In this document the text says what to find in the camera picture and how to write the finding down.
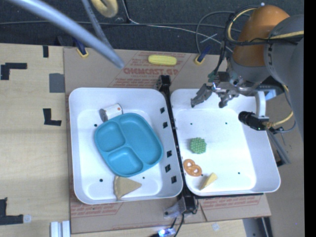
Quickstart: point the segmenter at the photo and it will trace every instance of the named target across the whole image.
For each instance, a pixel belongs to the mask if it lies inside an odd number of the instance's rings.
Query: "cardboard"
[[[156,88],[159,75],[170,75],[170,92],[179,88],[200,88],[207,82],[207,75],[216,67],[218,56],[207,55],[201,65],[196,65],[196,54],[116,50],[124,60],[123,69],[88,49],[89,56],[82,58],[76,48],[64,48],[67,142],[70,177],[70,211],[72,234],[132,229],[153,226],[169,226],[174,218],[166,218],[163,210],[176,203],[177,198],[147,201],[88,205],[80,202],[73,192],[73,170],[69,123],[69,94],[79,87]],[[175,66],[150,64],[150,54],[172,55]],[[220,70],[226,69],[223,61]],[[185,218],[184,223],[233,220],[270,216],[266,195],[214,197],[199,199],[197,214]]]

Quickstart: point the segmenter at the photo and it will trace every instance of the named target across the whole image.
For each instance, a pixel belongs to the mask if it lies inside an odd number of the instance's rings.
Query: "white tray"
[[[129,177],[142,187],[117,200],[115,175],[102,159],[94,132],[102,124],[99,110],[119,103],[124,113],[141,115],[163,145],[162,160],[152,168]],[[164,96],[154,89],[78,88],[69,97],[74,189],[87,204],[135,201],[177,196],[183,187],[179,161]]]
[[[192,159],[202,168],[202,176],[186,173],[189,190],[198,196],[269,193],[280,186],[280,176],[266,131],[256,131],[238,120],[241,111],[256,112],[255,97],[240,95],[219,108],[220,98],[213,93],[191,107],[198,89],[178,89],[171,94],[177,138],[182,161]],[[206,152],[190,150],[190,140],[200,137]],[[214,172],[218,179],[199,190],[204,179]]]

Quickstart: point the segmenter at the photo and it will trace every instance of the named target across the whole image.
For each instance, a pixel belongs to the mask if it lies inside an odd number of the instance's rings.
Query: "beige triangular toy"
[[[142,184],[126,177],[115,176],[114,178],[114,194],[120,199],[122,196],[138,189]]]
[[[213,183],[217,179],[217,175],[215,173],[210,174],[204,183],[202,184],[201,188],[199,190],[203,190],[207,186],[209,186],[211,183]]]

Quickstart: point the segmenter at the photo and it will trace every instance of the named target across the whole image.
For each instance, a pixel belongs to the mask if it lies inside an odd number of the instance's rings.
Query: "tray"
[[[113,173],[122,177],[140,174],[162,158],[163,147],[147,121],[136,113],[126,113],[100,125],[95,144]]]
[[[94,141],[95,131],[104,124],[99,110],[116,103],[121,105],[124,114],[133,113],[144,118],[163,147],[162,158],[156,165],[129,177],[142,186],[120,200],[114,194],[116,174],[106,164]],[[183,180],[173,133],[165,98],[159,91],[142,88],[77,88],[69,96],[69,112],[74,191],[80,201],[100,204],[171,198],[181,192]]]
[[[256,131],[238,120],[241,111],[256,112],[255,97],[238,98],[219,108],[220,98],[191,107],[198,89],[177,89],[171,94],[172,111],[182,162],[192,159],[202,168],[202,176],[185,173],[186,184],[198,196],[269,193],[280,186],[280,176],[266,131]],[[190,150],[193,138],[206,142],[206,152]],[[199,190],[207,176],[218,179]]]

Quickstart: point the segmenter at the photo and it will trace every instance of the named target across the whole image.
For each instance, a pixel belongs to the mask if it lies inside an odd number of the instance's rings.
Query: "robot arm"
[[[230,35],[232,24],[248,11],[253,13],[238,40],[234,40]],[[221,98],[219,107],[223,108],[239,94],[255,96],[260,84],[272,76],[287,86],[290,105],[304,140],[304,15],[289,16],[273,5],[248,6],[230,17],[225,31],[224,43],[229,41],[236,45],[233,53],[226,57],[226,72],[218,72],[218,65],[209,74],[211,86],[204,84],[197,96],[191,99],[191,106],[203,102],[215,92]]]

